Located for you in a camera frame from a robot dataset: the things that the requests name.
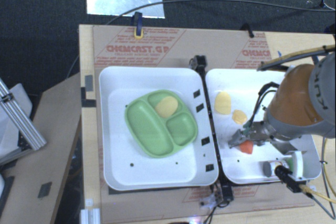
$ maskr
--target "green divided tray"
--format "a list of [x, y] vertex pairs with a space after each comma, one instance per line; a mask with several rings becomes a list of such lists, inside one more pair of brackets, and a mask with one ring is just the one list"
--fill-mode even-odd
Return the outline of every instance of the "green divided tray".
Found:
[[[168, 118], [160, 117], [156, 105], [165, 97], [177, 99], [178, 107]], [[170, 156], [195, 140], [197, 123], [183, 101], [172, 91], [159, 90], [132, 101], [125, 111], [126, 124], [141, 148], [151, 157]]]

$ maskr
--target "wire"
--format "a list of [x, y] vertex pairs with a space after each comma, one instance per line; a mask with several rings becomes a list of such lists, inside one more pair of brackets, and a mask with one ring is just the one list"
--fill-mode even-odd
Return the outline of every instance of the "wire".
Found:
[[329, 201], [329, 202], [332, 202], [333, 204], [336, 204], [336, 200], [333, 200], [333, 199], [331, 199], [331, 198], [329, 198], [329, 197], [327, 197], [327, 196], [325, 196], [325, 195], [323, 195], [323, 194], [321, 194], [321, 193], [318, 193], [318, 192], [312, 190], [312, 189], [311, 189], [310, 187], [308, 187], [307, 185], [300, 184], [300, 185], [299, 185], [299, 188], [302, 189], [302, 191], [305, 192], [305, 193], [314, 194], [314, 195], [319, 196], [319, 197], [321, 197], [321, 198], [323, 198], [323, 199], [325, 199], [325, 200], [327, 200], [327, 201]]
[[[325, 164], [325, 160], [324, 160], [324, 153], [325, 153], [325, 144], [327, 142], [327, 139], [324, 137], [323, 141], [322, 141], [322, 154], [321, 154], [321, 165], [322, 165], [322, 177], [323, 177], [323, 183], [324, 183], [324, 187], [325, 187], [325, 192], [327, 193], [327, 198], [330, 199], [330, 195], [329, 195], [329, 191], [328, 191], [328, 185], [326, 182], [326, 176], [324, 173], [324, 169], [323, 166]], [[311, 191], [309, 191], [309, 193], [304, 193], [307, 197], [313, 199], [327, 214], [329, 217], [331, 217], [333, 220], [336, 220], [336, 214], [334, 211], [334, 207], [332, 205], [332, 202], [329, 201], [329, 205], [332, 211], [332, 214], [323, 206], [323, 204], [321, 204], [314, 196], [312, 196], [312, 194], [310, 193]]]
[[328, 9], [335, 10], [334, 8], [328, 6], [326, 3], [324, 3], [324, 6], [325, 6], [326, 8], [328, 8]]
[[329, 176], [328, 176], [328, 174], [327, 174], [326, 164], [323, 164], [323, 170], [324, 170], [324, 174], [326, 175], [326, 179], [327, 179], [329, 188], [330, 188], [331, 192], [334, 194], [334, 196], [336, 197], [336, 192], [335, 192], [335, 190], [333, 189], [333, 187], [331, 186], [331, 183], [330, 183], [330, 180], [329, 180]]
[[222, 203], [221, 204], [219, 204], [219, 205], [217, 205], [219, 208], [225, 208], [225, 207], [228, 207], [229, 206], [229, 204], [230, 204], [230, 202], [228, 201], [225, 205], [222, 205]]
[[263, 101], [263, 99], [265, 98], [265, 96], [266, 96], [267, 94], [269, 94], [270, 92], [276, 92], [276, 90], [269, 90], [269, 91], [266, 91], [266, 92], [263, 91], [263, 90], [261, 90], [261, 91], [259, 92], [259, 96], [258, 96], [256, 105], [255, 105], [255, 107], [254, 107], [253, 114], [252, 114], [251, 118], [250, 118], [249, 121], [248, 121], [248, 123], [249, 123], [249, 127], [252, 126], [254, 117], [255, 117], [255, 115], [256, 115], [257, 112], [258, 112], [258, 109], [259, 109], [259, 107], [260, 107], [260, 105], [261, 105], [261, 102]]
[[212, 217], [214, 216], [214, 212], [216, 210], [217, 206], [214, 207], [214, 209], [212, 209], [210, 215], [208, 215], [208, 217], [203, 221], [203, 224], [211, 224], [212, 222]]
[[311, 194], [305, 194], [305, 195], [310, 199], [314, 200], [328, 214], [329, 217], [331, 217], [333, 220], [336, 219], [335, 213], [334, 215], [331, 215], [330, 212], [326, 209], [326, 207], [324, 207], [323, 204], [320, 203], [314, 196], [312, 196]]
[[250, 4], [256, 4], [256, 5], [263, 5], [263, 6], [271, 6], [271, 7], [277, 7], [277, 8], [285, 8], [285, 9], [293, 9], [293, 10], [301, 10], [304, 12], [335, 12], [335, 10], [323, 10], [323, 9], [313, 9], [313, 8], [300, 8], [300, 7], [291, 7], [286, 5], [278, 5], [278, 4], [272, 4], [272, 3], [266, 3], [266, 2], [260, 2], [260, 1], [252, 1], [252, 0], [167, 0], [167, 1], [160, 1], [160, 2], [154, 2], [149, 3], [146, 5], [142, 5], [133, 9], [128, 10], [127, 12], [122, 13], [121, 15], [117, 16], [116, 18], [111, 19], [106, 23], [106, 25], [109, 25], [110, 23], [114, 22], [115, 20], [121, 18], [122, 16], [135, 12], [142, 8], [147, 8], [151, 6], [161, 5], [161, 4], [172, 4], [172, 3], [182, 3], [182, 2], [204, 2], [204, 1], [214, 1], [214, 2], [240, 2], [240, 3], [250, 3]]
[[68, 74], [67, 74], [67, 76], [66, 76], [66, 79], [70, 77], [70, 74], [71, 74], [72, 70], [74, 69], [75, 64], [76, 64], [76, 62], [78, 61], [78, 59], [79, 59], [79, 55], [77, 55], [77, 57], [76, 57], [75, 60], [73, 61], [72, 65], [71, 65], [71, 67], [70, 67], [70, 69], [69, 69], [69, 72], [68, 72]]

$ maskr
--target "small yellow object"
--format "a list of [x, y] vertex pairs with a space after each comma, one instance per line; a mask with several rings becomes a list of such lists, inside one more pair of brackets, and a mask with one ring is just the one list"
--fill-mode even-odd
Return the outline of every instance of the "small yellow object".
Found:
[[243, 125], [247, 121], [247, 116], [243, 111], [236, 109], [233, 112], [232, 119], [235, 123]]
[[231, 97], [227, 92], [220, 92], [216, 96], [215, 110], [220, 114], [231, 114]]
[[172, 96], [163, 98], [155, 107], [155, 111], [162, 118], [168, 118], [175, 113], [179, 102]]
[[137, 36], [137, 29], [134, 29], [134, 37], [136, 40], [142, 39], [143, 38], [143, 29], [141, 29], [141, 35]]

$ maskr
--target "red object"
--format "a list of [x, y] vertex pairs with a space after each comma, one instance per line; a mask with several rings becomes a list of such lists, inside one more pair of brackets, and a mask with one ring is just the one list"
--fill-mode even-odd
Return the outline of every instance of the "red object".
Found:
[[239, 145], [240, 151], [247, 153], [247, 154], [252, 154], [253, 152], [253, 141], [251, 140], [246, 140], [245, 142], [241, 143]]

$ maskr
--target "small black bracket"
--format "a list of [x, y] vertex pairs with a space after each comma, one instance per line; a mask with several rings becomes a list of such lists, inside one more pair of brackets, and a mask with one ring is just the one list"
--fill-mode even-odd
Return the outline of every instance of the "small black bracket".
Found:
[[0, 97], [0, 102], [3, 102], [3, 103], [7, 103], [8, 101], [10, 101], [11, 99], [13, 99], [14, 96], [13, 94], [10, 92], [8, 94], [6, 94], [5, 96], [1, 96]]
[[194, 92], [194, 98], [199, 97], [201, 95], [201, 91], [197, 90]]
[[332, 36], [336, 40], [336, 26], [335, 26], [335, 24], [332, 24], [332, 25], [326, 27], [325, 30], [324, 30], [324, 32], [326, 34], [332, 34]]
[[210, 143], [210, 137], [207, 136], [206, 138], [203, 138], [203, 139], [201, 140], [201, 142], [202, 142], [202, 146], [204, 146], [204, 145], [206, 145], [206, 144], [209, 144], [209, 143]]
[[94, 99], [86, 99], [85, 87], [81, 87], [80, 91], [81, 91], [82, 108], [95, 108], [97, 106], [97, 102]]
[[196, 107], [196, 112], [198, 113], [199, 111], [201, 111], [202, 109], [204, 109], [204, 104], [200, 104]]
[[208, 165], [205, 166], [205, 171], [206, 172], [212, 171], [214, 169], [215, 169], [215, 167], [214, 167], [213, 164], [208, 164]]
[[52, 182], [48, 182], [48, 183], [41, 185], [37, 198], [42, 199], [43, 197], [48, 196], [50, 193], [51, 185], [52, 185]]
[[254, 38], [254, 34], [252, 32], [251, 26], [248, 23], [244, 23], [243, 26], [240, 29], [241, 30], [247, 30], [250, 38]]
[[17, 141], [17, 146], [21, 148], [22, 151], [31, 148], [26, 139], [23, 137], [22, 133], [19, 132], [19, 137]]
[[205, 73], [205, 68], [208, 63], [205, 55], [196, 55], [194, 58], [189, 61], [189, 68], [195, 70], [197, 73]]

